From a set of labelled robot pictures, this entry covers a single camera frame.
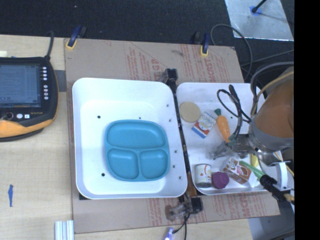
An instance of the orange carrot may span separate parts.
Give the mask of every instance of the orange carrot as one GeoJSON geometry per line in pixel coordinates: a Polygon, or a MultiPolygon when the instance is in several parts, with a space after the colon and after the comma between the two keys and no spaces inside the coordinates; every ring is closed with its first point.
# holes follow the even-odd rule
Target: orange carrot
{"type": "Polygon", "coordinates": [[[221,109],[217,108],[214,111],[217,114],[216,124],[218,125],[219,131],[226,142],[230,142],[230,128],[227,118],[221,114],[221,109]]]}

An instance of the table surface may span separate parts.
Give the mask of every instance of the table surface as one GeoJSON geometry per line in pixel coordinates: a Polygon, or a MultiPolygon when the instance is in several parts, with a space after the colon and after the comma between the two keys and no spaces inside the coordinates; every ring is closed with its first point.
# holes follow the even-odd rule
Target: table surface
{"type": "MultiPolygon", "coordinates": [[[[11,57],[43,57],[50,38],[0,35],[0,51],[11,57]]],[[[51,64],[65,70],[64,38],[54,39],[51,64]]],[[[40,134],[0,142],[0,239],[54,239],[56,221],[73,219],[67,95],[59,93],[55,121],[40,134]],[[13,186],[12,206],[8,190],[13,186]]],[[[74,239],[160,240],[166,226],[75,234],[74,239]]],[[[252,239],[247,219],[187,225],[187,239],[252,239]]],[[[184,239],[184,229],[174,235],[184,239]]]]}

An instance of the can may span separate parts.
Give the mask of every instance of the can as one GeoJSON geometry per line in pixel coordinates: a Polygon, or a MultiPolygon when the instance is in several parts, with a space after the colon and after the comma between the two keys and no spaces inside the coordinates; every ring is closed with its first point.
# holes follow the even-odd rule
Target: can
{"type": "Polygon", "coordinates": [[[199,188],[212,187],[210,164],[201,163],[195,166],[195,185],[199,188]]]}

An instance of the tan round disc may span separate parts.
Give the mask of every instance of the tan round disc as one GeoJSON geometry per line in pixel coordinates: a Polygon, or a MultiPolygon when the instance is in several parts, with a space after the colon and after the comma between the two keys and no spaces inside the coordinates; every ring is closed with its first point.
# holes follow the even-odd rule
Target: tan round disc
{"type": "Polygon", "coordinates": [[[200,118],[200,108],[193,102],[183,102],[180,105],[180,116],[183,120],[193,123],[200,118]]]}

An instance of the cardboard sheet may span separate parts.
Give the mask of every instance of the cardboard sheet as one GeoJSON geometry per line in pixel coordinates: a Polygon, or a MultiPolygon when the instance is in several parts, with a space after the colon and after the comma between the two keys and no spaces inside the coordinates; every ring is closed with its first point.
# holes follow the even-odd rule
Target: cardboard sheet
{"type": "MultiPolygon", "coordinates": [[[[165,215],[166,206],[179,204],[177,198],[89,200],[80,196],[76,186],[74,82],[84,77],[158,81],[167,68],[177,69],[178,84],[243,83],[237,54],[232,47],[210,46],[207,57],[201,57],[200,45],[193,44],[78,39],[73,50],[65,48],[72,209],[76,234],[182,223],[180,220],[169,221],[165,215]]],[[[266,191],[203,195],[201,199],[203,211],[192,215],[188,223],[280,214],[277,201],[266,191]]]]}

